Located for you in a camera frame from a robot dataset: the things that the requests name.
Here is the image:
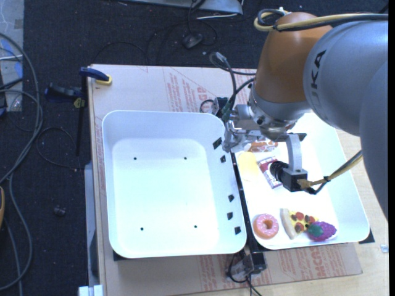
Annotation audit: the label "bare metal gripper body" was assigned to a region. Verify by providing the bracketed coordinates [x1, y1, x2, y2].
[226, 104, 291, 141]

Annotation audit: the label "orange and white packet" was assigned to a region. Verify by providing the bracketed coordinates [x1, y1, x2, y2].
[246, 139, 279, 154]

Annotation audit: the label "yellow rounded block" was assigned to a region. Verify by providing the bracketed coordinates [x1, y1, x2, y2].
[237, 151, 261, 182]

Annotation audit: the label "red and white carton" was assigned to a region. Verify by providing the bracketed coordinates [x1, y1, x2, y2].
[256, 155, 283, 191]

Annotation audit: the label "white plastic tray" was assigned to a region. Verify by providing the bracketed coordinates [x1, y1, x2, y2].
[101, 109, 248, 260]
[230, 112, 371, 251]

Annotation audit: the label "brown cardboard board red print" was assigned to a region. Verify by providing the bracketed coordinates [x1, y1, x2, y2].
[89, 64, 364, 293]

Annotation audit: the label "pink doughnut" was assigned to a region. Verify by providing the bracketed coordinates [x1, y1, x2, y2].
[252, 213, 280, 240]

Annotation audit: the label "yellow pizza slice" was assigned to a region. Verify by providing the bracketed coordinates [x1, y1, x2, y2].
[279, 208, 319, 241]

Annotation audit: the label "purple grapes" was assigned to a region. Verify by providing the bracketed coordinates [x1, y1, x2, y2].
[306, 221, 338, 242]

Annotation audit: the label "black block with thin wires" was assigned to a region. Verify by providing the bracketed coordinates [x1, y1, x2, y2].
[227, 251, 267, 282]
[211, 96, 230, 118]

